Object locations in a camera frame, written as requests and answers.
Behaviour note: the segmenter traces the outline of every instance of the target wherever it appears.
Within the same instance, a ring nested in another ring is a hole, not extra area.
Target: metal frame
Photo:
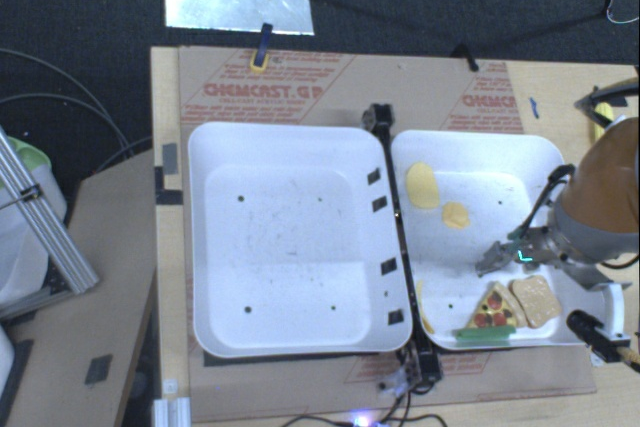
[[[65,226],[54,213],[40,185],[13,149],[7,134],[0,127],[0,180],[4,183],[11,201],[20,209],[73,294],[82,294],[92,288],[99,278],[85,260],[67,233]],[[0,310],[0,319],[15,317],[66,297],[67,293],[54,293],[46,287]]]
[[[437,347],[431,342],[431,340],[429,340],[422,329],[420,307],[418,305],[418,297],[416,295],[416,289],[413,282],[413,275],[411,274],[411,262],[409,260],[407,241],[404,233],[402,211],[400,209],[400,199],[398,196],[398,185],[391,156],[391,126],[394,122],[393,107],[391,105],[372,104],[362,115],[361,127],[378,138],[382,144],[387,163],[387,174],[389,176],[389,186],[391,188],[393,210],[396,219],[396,230],[398,232],[398,240],[400,242],[402,264],[405,279],[407,281],[409,304],[411,306],[411,319],[413,322],[411,339],[407,346],[405,346],[408,351],[406,358],[409,359],[409,362],[408,365],[405,364],[402,369],[404,370],[406,368],[417,367],[415,369],[416,371],[412,372],[412,374],[417,375],[407,375],[409,389],[411,389],[416,386],[433,386],[437,381],[442,379],[443,373]]]

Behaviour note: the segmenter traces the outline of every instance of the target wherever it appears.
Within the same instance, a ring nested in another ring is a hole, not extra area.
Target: plastic container
[[[495,241],[507,241],[507,234],[531,211],[549,173],[563,163],[551,142],[525,135],[407,131],[395,138],[392,154],[413,277],[424,283],[421,302],[434,330],[427,333],[433,342],[451,350],[576,345],[582,342],[565,324],[571,311],[581,309],[607,318],[606,292],[586,291],[551,266],[528,272],[512,262],[482,278],[475,273],[475,263]],[[416,162],[434,171],[438,208],[419,209],[409,201],[405,175]],[[446,202],[466,207],[468,227],[452,229],[443,223]],[[547,212],[540,209],[532,226],[544,225]],[[504,340],[456,339],[457,330],[467,325],[495,281],[508,286],[531,274],[546,278],[562,305],[560,317],[538,329],[518,328]],[[617,303],[615,308],[624,309],[624,305]]]
[[[392,351],[411,313],[379,141],[209,123],[189,140],[194,328],[220,357]]]
[[[15,351],[13,345],[11,345],[7,335],[2,330],[2,327],[0,327],[0,396],[7,384],[7,378],[13,366],[14,356]]]

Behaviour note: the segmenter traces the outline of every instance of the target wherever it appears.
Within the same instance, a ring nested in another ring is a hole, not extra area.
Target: black cable
[[[334,422],[333,420],[329,420],[327,418],[322,418],[320,416],[312,416],[312,415],[300,415],[292,418],[287,423],[283,424],[281,427],[289,427],[289,425],[293,425],[300,420],[312,420],[314,422],[321,422],[327,425],[334,425],[336,427],[353,427],[352,422]]]
[[[135,148],[136,146],[139,146],[140,144],[146,143],[147,141],[151,141],[151,136],[143,137],[142,139],[138,139],[137,141],[132,142],[129,146],[126,146],[125,148],[121,148],[119,151],[117,151],[116,153],[111,155],[111,157],[105,160],[102,164],[100,164],[96,168],[96,173],[103,171],[107,166],[109,166],[109,164],[111,164],[114,160],[116,160],[118,157],[120,157],[124,153],[128,152],[129,150],[132,150],[133,148]]]
[[[433,383],[422,389],[420,388],[420,386],[416,386],[413,390],[411,390],[411,393],[413,395],[426,395],[433,389],[433,386]]]
[[[628,269],[632,265],[635,265],[636,263],[638,263],[638,260],[640,260],[640,253],[634,256],[628,262],[621,263],[621,264],[602,262],[602,266],[606,267],[607,269],[614,269],[614,270]]]
[[[107,109],[105,108],[104,105],[102,105],[102,103],[100,102],[100,100],[98,100],[93,93],[91,93],[91,91],[89,91],[89,89],[84,86],[78,79],[72,77],[71,75],[69,75],[66,71],[58,68],[57,66],[51,64],[48,61],[45,61],[44,59],[40,59],[39,57],[35,57],[33,55],[30,54],[25,54],[24,52],[19,52],[17,50],[11,50],[9,48],[0,48],[0,53],[3,54],[7,54],[7,55],[12,55],[14,57],[19,57],[20,59],[25,59],[27,61],[31,61],[34,62],[36,64],[39,64],[41,66],[44,66],[45,68],[49,68],[50,70],[56,72],[57,74],[63,76],[65,79],[67,79],[68,81],[70,81],[71,83],[73,83],[74,85],[76,85],[81,91],[83,91],[89,98],[91,98],[91,100],[93,100],[93,102],[98,106],[98,108],[100,109],[100,111],[102,112],[102,114],[104,114],[107,118],[109,118],[111,121],[113,121],[111,119],[111,116],[109,115],[109,112],[107,111]]]
[[[411,418],[407,418],[406,420],[404,420],[405,423],[410,423],[410,422],[419,422],[421,420],[436,420],[438,422],[440,422],[440,425],[442,427],[449,427],[447,425],[447,422],[444,421],[444,418],[442,418],[440,415],[435,415],[435,414],[428,414],[428,415],[420,415],[420,416],[413,416]],[[390,421],[392,422],[400,422],[402,421],[402,418],[389,418]]]
[[[57,95],[57,94],[51,94],[51,93],[26,93],[26,94],[14,95],[8,98],[0,99],[0,105],[5,105],[11,102],[17,102],[21,100],[34,100],[34,99],[46,99],[46,100],[55,100],[59,102],[68,102],[68,103],[78,105],[79,107],[82,107],[84,109],[87,109],[88,111],[92,112],[93,114],[98,116],[100,119],[102,119],[107,125],[109,125],[109,127],[116,134],[116,137],[118,138],[118,142],[120,143],[120,146],[122,148],[129,145],[129,141],[127,140],[127,138],[124,136],[122,131],[118,128],[118,126],[113,122],[113,120],[108,115],[105,115],[103,112],[99,111],[92,105],[89,105],[88,103],[83,102],[82,100],[77,100],[70,96]]]
[[[378,423],[387,423],[389,421],[389,419],[393,416],[393,413],[395,413],[400,407],[400,404],[402,403],[402,399],[404,399],[405,395],[400,395],[396,399],[396,401],[393,403],[393,406],[391,406],[391,409],[389,410],[389,412],[386,415],[384,415],[380,420],[378,420]]]
[[[404,422],[407,421],[409,417],[409,410],[411,409],[411,392],[407,393],[407,405],[404,407],[404,415],[402,415],[402,420],[400,420],[400,424],[398,427],[402,427]]]
[[[635,18],[630,18],[628,20],[616,20],[613,17],[613,14],[611,12],[612,11],[612,9],[611,9],[612,6],[613,6],[613,0],[611,0],[611,2],[609,2],[609,5],[607,6],[607,9],[606,9],[607,20],[609,20],[611,23],[615,23],[616,25],[626,25],[628,23],[634,23],[634,22],[638,21],[639,17],[637,17],[637,16]]]
[[[529,214],[529,216],[522,222],[520,226],[518,226],[512,233],[509,234],[509,238],[511,240],[520,240],[524,238],[524,236],[527,234],[527,231],[529,231],[529,227],[531,226],[533,218],[535,217],[540,207],[548,200],[551,192],[553,192],[553,189],[555,189],[562,183],[567,183],[567,181],[562,180],[562,178],[566,175],[573,176],[575,170],[576,168],[573,164],[563,164],[561,166],[558,166],[549,175],[547,185],[540,193],[540,196],[538,196],[538,199],[531,209],[531,213]]]

